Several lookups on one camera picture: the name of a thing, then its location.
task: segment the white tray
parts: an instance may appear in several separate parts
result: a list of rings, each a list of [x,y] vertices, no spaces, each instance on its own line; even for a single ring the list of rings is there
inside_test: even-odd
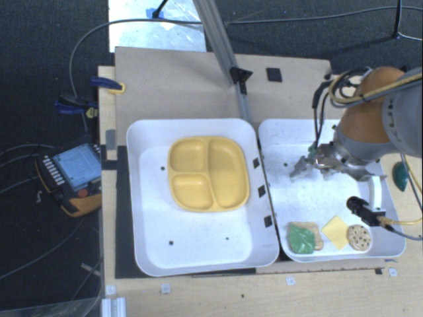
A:
[[[242,148],[247,162],[250,197],[240,208],[196,213],[172,198],[167,166],[171,145],[191,136],[223,136]],[[240,119],[142,120],[127,132],[134,222],[135,259],[151,276],[261,267],[279,254],[276,229],[254,129]]]
[[[332,141],[334,124],[338,124],[338,121],[326,120],[320,143]],[[366,227],[359,217],[351,214],[346,207],[346,200],[351,196],[358,196],[369,201],[367,182],[357,182],[349,175],[341,173],[325,181],[318,170],[313,170],[307,177],[294,182],[290,180],[289,174],[293,166],[301,155],[307,156],[307,149],[313,143],[314,135],[312,120],[266,120],[258,129],[264,169],[284,252],[297,262],[383,258],[402,254],[405,239],[381,227],[367,227],[373,239],[367,252],[355,251],[350,245],[338,250],[322,232],[325,246],[321,251],[305,255],[291,251],[288,233],[289,222],[292,221],[313,221],[321,230],[338,215],[348,226],[360,224]],[[379,163],[373,163],[367,169],[376,175],[383,175]],[[398,220],[385,180],[381,182],[381,187],[382,208],[386,210],[386,216]]]

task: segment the table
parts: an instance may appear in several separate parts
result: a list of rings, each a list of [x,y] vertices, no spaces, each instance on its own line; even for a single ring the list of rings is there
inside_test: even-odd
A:
[[[167,70],[167,65],[172,65],[179,55],[191,55],[194,60],[185,67],[182,80],[189,80],[193,74],[198,76],[198,67],[210,64],[210,69],[203,76],[207,89],[206,77],[218,74],[219,68],[208,56],[210,53],[135,51],[145,59],[139,63],[142,65],[138,67],[140,79],[152,81],[147,63],[152,71],[157,68],[155,65],[164,65]],[[195,59],[200,58],[199,55],[205,56],[196,65]],[[264,118],[276,117],[278,113],[280,117],[310,118],[309,99],[305,95],[307,91],[313,92],[322,76],[330,71],[329,62],[321,60],[237,55],[237,61],[242,68],[254,71],[251,81],[247,82],[254,127]],[[281,85],[261,83],[265,75],[263,65],[281,67],[282,84],[285,84],[283,94]],[[99,67],[98,74],[114,79],[115,67]],[[194,80],[194,85],[202,83],[201,78]],[[157,90],[165,90],[169,83],[166,79],[156,79],[147,83],[145,88],[156,86]],[[106,144],[106,132],[116,129],[116,123],[120,123],[119,119],[116,121],[116,98],[119,97],[108,94],[104,88],[99,90],[102,145]],[[277,99],[281,100],[279,104],[275,104]],[[339,110],[327,111],[328,118],[339,118],[340,115]],[[115,160],[114,145],[109,144],[108,148],[107,159]],[[398,160],[398,155],[384,157],[384,170],[389,172]],[[422,161],[414,158],[410,161],[421,182]],[[388,182],[400,219],[419,217],[420,210],[410,187],[402,193],[393,185],[391,178]],[[304,270],[289,262],[291,265],[286,266],[283,273],[275,273],[281,271],[271,266],[254,275],[115,279],[115,170],[102,171],[102,191],[104,281],[106,288],[116,288],[116,293],[108,297],[126,298],[127,316],[416,316],[423,308],[422,243],[414,241],[407,241],[403,255],[392,260],[380,260],[383,265],[381,274],[376,274],[371,266],[355,266],[353,262],[346,262],[345,268],[351,271],[342,271],[342,266],[337,271],[329,271],[336,266],[323,264],[326,262],[313,264]],[[422,227],[404,227],[404,232],[418,235],[422,233]],[[162,293],[162,285],[168,284],[170,293]]]

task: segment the yellow square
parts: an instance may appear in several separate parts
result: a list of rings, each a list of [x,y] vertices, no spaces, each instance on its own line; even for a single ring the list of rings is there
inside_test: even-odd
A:
[[[348,225],[339,216],[333,217],[333,219],[322,228],[323,234],[325,234],[339,250],[343,249],[343,247],[348,244],[348,239],[346,238],[347,230]]]

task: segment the yellow bowl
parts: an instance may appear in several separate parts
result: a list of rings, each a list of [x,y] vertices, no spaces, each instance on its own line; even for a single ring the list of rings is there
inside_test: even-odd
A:
[[[250,195],[242,149],[218,136],[187,137],[169,150],[167,167],[173,199],[190,211],[228,211]]]

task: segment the dark floor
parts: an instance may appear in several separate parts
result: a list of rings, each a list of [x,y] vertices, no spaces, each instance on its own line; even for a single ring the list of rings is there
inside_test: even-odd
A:
[[[397,0],[216,0],[225,21],[304,18],[395,6]],[[403,0],[422,8],[423,0]],[[83,134],[79,116],[58,115],[54,101],[71,93],[67,66],[74,45],[88,30],[108,21],[108,0],[0,0],[0,152],[24,143],[59,145]],[[395,10],[276,24],[235,24],[228,34],[236,53],[330,60],[335,73],[368,65],[410,68],[422,65],[422,42],[393,39]],[[422,37],[422,12],[405,9],[400,31]],[[107,31],[93,34],[75,58],[80,96],[95,99],[89,78],[98,65],[110,65]],[[96,122],[89,130],[96,135]],[[34,148],[0,156],[36,154]],[[33,157],[0,168],[0,191],[34,175]],[[2,278],[41,256],[79,224],[43,194],[36,203],[35,182],[0,195],[0,311],[70,300],[87,272],[82,263],[99,259],[98,214],[86,217],[63,246],[43,260]],[[94,297],[92,276],[77,298]]]

